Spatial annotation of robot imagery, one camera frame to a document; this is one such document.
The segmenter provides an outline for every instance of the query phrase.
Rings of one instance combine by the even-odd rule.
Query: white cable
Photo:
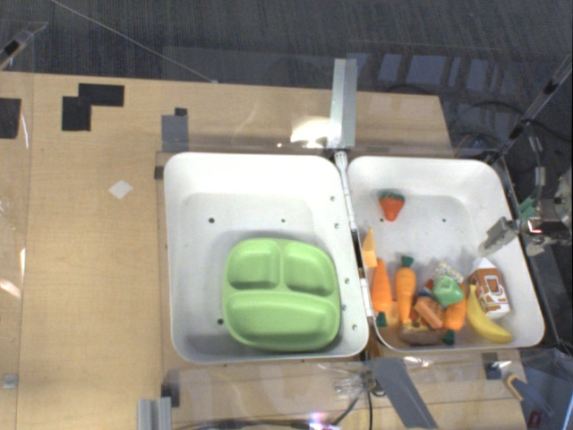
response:
[[[145,51],[147,51],[148,53],[151,53],[154,56],[159,56],[161,59],[168,61],[169,63],[173,64],[173,65],[177,65],[178,67],[183,68],[184,70],[186,70],[187,72],[190,72],[194,75],[199,76],[200,78],[202,78],[203,80],[207,81],[207,82],[217,82],[216,80],[212,80],[209,77],[205,76],[202,73],[197,72],[196,70],[193,70],[191,67],[188,67],[185,64],[181,64],[180,62],[177,62],[174,59],[171,59],[167,56],[162,55],[161,53],[159,53],[158,51],[156,51],[155,49],[151,49],[150,47],[146,47],[145,45],[143,45],[142,43],[140,43],[139,41],[137,41],[136,39],[132,39],[131,37],[129,37],[128,35],[123,34],[122,32],[109,27],[108,25],[100,22],[100,21],[96,21],[93,18],[90,18],[89,16],[86,16],[85,14],[82,14],[76,10],[74,10],[73,8],[71,8],[70,6],[67,6],[66,4],[60,3],[57,0],[48,0],[48,2],[52,2],[53,4],[56,4],[57,6],[64,8],[66,11],[69,11],[70,13],[75,14],[76,16],[80,16],[82,19],[85,19],[86,21],[92,22],[96,25],[98,25],[99,27],[109,30],[112,33],[115,33],[118,37],[121,37],[122,39],[126,39],[127,41],[133,43],[135,46],[140,47],[141,49],[144,49]]]

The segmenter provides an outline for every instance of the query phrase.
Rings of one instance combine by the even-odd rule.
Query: orange carrot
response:
[[[386,264],[381,258],[378,259],[378,265],[372,279],[372,307],[376,312],[388,312],[392,307],[392,289],[390,288],[390,279],[386,272]]]
[[[402,267],[396,272],[394,285],[396,287],[396,301],[400,321],[406,323],[410,316],[410,309],[415,293],[415,273],[410,269],[414,259],[409,256],[402,257]]]
[[[466,284],[462,283],[461,288],[465,295]],[[466,309],[467,303],[465,298],[458,303],[446,307],[443,328],[446,330],[460,331],[464,326],[464,320],[466,319]]]
[[[405,202],[406,199],[404,199],[404,196],[393,193],[385,193],[379,200],[380,206],[384,211],[384,217],[386,217],[388,221],[394,221],[398,217]]]

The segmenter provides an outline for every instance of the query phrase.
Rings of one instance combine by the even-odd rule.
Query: wooden surface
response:
[[[13,78],[8,75],[14,73],[2,73],[0,84]],[[125,85],[124,107],[93,107],[90,133],[62,132],[62,97],[77,96],[79,82]],[[188,108],[193,144],[288,144],[293,123],[328,116],[330,93],[54,75],[36,75],[33,91],[17,428],[135,428],[137,401],[158,397],[163,374],[153,177],[161,149],[161,115],[172,115],[175,107]],[[364,144],[407,145],[421,153],[449,148],[440,102],[434,97],[359,93],[357,123],[357,140]],[[133,187],[122,200],[108,191],[120,180]],[[217,408],[217,400],[225,394],[236,397],[237,391],[247,409],[264,412],[256,393],[240,392],[241,381],[217,388],[211,376],[221,374],[219,370],[187,368],[190,393],[201,380],[210,384],[210,407],[196,408],[196,413]],[[303,379],[300,373],[298,378],[290,374],[287,366],[269,368],[262,367],[264,374],[256,380],[265,383],[278,374],[288,383],[291,398],[310,390],[312,374]],[[501,382],[488,383],[477,373],[444,375],[446,382],[413,374],[444,428],[523,427],[519,405]],[[254,384],[252,378],[244,382],[251,388]],[[330,390],[329,378],[322,384]],[[346,402],[329,397],[322,404],[334,415]],[[0,404],[7,409],[11,405],[13,401]],[[233,411],[227,405],[215,409],[217,414]],[[399,428],[387,399],[374,405],[375,419],[383,423],[374,428]],[[282,412],[284,406],[275,403],[270,410]],[[363,428],[363,406],[345,428]],[[179,417],[183,422],[185,416]]]

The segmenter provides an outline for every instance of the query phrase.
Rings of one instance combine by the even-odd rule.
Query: banana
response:
[[[500,327],[485,314],[475,295],[475,285],[470,285],[467,297],[467,320],[484,338],[500,344],[506,344],[513,339],[511,333]]]

